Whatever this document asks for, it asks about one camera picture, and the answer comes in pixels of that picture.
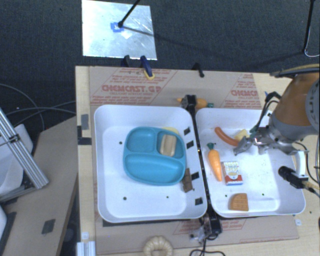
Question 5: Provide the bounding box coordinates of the orange carrot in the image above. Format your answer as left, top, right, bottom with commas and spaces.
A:
206, 142, 224, 183

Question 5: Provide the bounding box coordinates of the brown chocolate bar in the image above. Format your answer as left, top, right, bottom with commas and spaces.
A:
181, 167, 195, 193

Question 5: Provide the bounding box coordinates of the red and white carton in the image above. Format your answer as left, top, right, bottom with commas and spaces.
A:
221, 160, 244, 187

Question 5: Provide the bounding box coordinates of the yellow toy food piece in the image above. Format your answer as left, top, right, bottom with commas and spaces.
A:
233, 128, 251, 142

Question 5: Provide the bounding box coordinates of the beige bread bun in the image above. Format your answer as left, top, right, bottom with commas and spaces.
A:
159, 133, 178, 157

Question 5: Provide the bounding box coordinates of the white plastic tray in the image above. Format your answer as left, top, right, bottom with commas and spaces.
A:
194, 107, 307, 219
93, 104, 209, 224

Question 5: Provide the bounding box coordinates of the brown cardboard board red print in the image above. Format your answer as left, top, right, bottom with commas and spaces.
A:
88, 65, 300, 256

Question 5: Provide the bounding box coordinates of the black cylinder on white bracket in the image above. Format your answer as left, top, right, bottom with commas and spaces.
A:
277, 149, 310, 190

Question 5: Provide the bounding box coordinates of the orange yellow toy food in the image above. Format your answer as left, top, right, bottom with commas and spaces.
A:
176, 97, 209, 110

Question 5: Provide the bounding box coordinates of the beige doughnut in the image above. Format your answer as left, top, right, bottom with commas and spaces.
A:
142, 235, 174, 256

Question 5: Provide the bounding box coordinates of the blue divided plate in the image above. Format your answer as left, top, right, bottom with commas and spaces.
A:
122, 126, 187, 187

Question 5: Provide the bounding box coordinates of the black block with thin wires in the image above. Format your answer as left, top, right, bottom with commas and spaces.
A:
181, 94, 198, 110
198, 214, 224, 241

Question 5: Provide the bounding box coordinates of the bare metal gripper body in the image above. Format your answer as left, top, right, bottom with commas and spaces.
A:
250, 126, 307, 156

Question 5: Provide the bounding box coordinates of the thin black rod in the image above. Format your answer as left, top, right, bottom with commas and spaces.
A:
187, 106, 213, 218

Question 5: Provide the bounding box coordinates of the orange waffle biscuit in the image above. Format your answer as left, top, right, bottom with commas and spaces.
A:
227, 192, 250, 212

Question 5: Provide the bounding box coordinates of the orange sausage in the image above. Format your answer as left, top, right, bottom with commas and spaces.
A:
214, 126, 240, 147

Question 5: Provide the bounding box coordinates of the pale yellow toy food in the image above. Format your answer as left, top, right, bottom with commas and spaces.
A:
161, 126, 181, 136

